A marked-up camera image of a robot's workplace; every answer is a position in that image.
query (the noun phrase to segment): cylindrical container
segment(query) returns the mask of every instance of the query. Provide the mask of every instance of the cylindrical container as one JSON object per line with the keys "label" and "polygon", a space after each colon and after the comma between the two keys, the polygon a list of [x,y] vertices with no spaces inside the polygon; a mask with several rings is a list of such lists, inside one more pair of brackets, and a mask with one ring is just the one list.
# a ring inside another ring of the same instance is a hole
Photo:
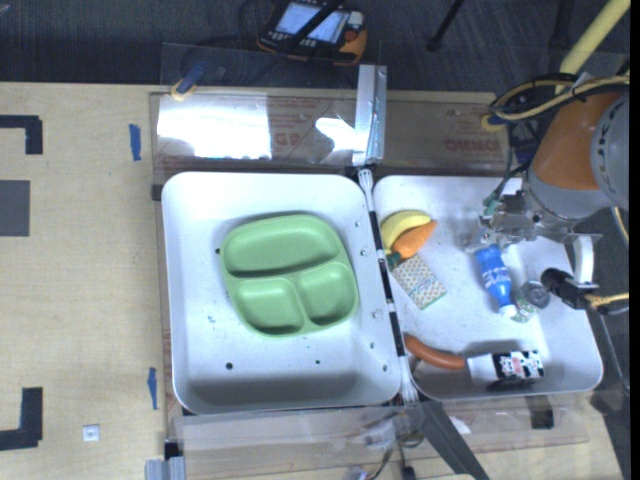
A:
{"label": "cylindrical container", "polygon": [[511,276],[502,261],[500,248],[491,244],[476,251],[475,256],[480,263],[484,286],[498,301],[500,313],[510,318],[515,316],[517,309],[511,302]]}
{"label": "cylindrical container", "polygon": [[511,317],[511,320],[526,323],[531,320],[539,310],[547,307],[551,296],[542,283],[538,281],[527,281],[518,289],[515,299],[518,311]]}
{"label": "cylindrical container", "polygon": [[537,350],[514,350],[485,354],[467,359],[474,384],[496,381],[532,381],[544,377],[544,368]]}

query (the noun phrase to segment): yellow banana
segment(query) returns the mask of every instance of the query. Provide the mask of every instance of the yellow banana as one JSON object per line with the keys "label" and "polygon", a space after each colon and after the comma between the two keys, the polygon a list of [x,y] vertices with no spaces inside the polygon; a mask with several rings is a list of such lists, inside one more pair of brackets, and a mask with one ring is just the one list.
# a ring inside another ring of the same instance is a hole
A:
{"label": "yellow banana", "polygon": [[380,225],[380,235],[385,252],[391,251],[393,242],[405,231],[422,226],[431,221],[426,213],[420,210],[403,210],[389,215]]}

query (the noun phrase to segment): water bottle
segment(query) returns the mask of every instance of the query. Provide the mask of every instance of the water bottle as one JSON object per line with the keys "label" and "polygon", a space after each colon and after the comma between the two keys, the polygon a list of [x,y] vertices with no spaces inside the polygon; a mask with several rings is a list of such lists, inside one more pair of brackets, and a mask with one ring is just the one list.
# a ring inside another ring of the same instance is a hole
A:
{"label": "water bottle", "polygon": [[511,301],[511,276],[507,270],[497,245],[475,252],[480,263],[482,280],[487,291],[498,301],[501,315],[512,318],[517,314],[516,306]]}

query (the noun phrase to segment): brown sausage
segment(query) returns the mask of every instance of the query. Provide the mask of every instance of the brown sausage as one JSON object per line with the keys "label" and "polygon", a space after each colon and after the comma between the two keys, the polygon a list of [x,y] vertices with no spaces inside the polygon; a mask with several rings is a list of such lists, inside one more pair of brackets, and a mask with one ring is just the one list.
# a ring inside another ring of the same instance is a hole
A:
{"label": "brown sausage", "polygon": [[407,347],[409,352],[421,361],[439,368],[446,368],[447,370],[462,370],[466,363],[464,357],[446,354],[439,350],[435,350],[410,334],[404,335],[404,345]]}

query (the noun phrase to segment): carrot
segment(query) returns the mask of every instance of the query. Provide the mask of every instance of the carrot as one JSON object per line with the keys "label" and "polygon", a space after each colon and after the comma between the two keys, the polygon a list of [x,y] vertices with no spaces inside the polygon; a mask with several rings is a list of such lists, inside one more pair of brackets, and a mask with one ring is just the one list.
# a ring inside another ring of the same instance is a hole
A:
{"label": "carrot", "polygon": [[418,226],[402,233],[391,245],[391,250],[402,256],[402,259],[411,258],[429,239],[437,222],[431,220],[422,226]]}

